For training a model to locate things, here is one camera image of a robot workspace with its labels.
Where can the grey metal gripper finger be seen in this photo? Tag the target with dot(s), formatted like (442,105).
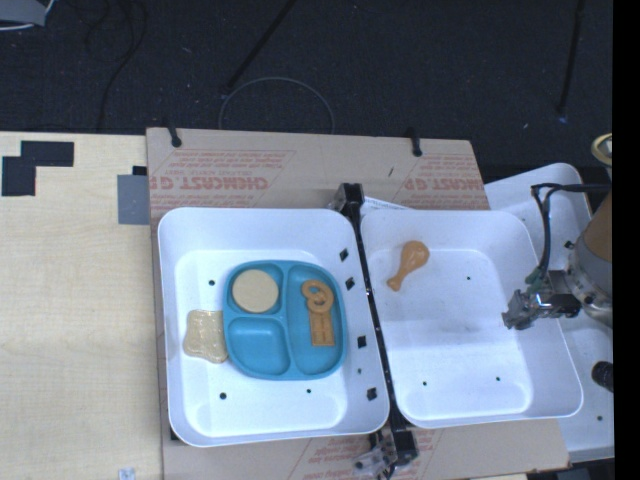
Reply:
(527,298)
(515,317)

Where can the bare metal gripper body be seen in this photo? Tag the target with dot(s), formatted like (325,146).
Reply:
(592,302)

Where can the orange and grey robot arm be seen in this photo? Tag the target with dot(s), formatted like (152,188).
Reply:
(597,233)

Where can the white plastic tray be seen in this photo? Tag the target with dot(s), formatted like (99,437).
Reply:
(450,348)
(200,408)

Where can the orange chicken drumstick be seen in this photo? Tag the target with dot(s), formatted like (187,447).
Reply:
(412,257)

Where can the thin black rod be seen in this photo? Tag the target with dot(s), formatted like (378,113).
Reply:
(372,298)

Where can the brown cardboard board red print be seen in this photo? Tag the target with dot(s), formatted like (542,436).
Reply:
(310,178)

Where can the blue divided plate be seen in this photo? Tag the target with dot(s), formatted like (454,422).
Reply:
(260,343)

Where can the round beige biscuit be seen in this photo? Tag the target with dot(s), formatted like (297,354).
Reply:
(255,291)

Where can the beige bread slice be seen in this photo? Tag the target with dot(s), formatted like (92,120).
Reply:
(204,338)

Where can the black cylinder on white bracket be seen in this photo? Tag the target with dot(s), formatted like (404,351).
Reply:
(604,376)

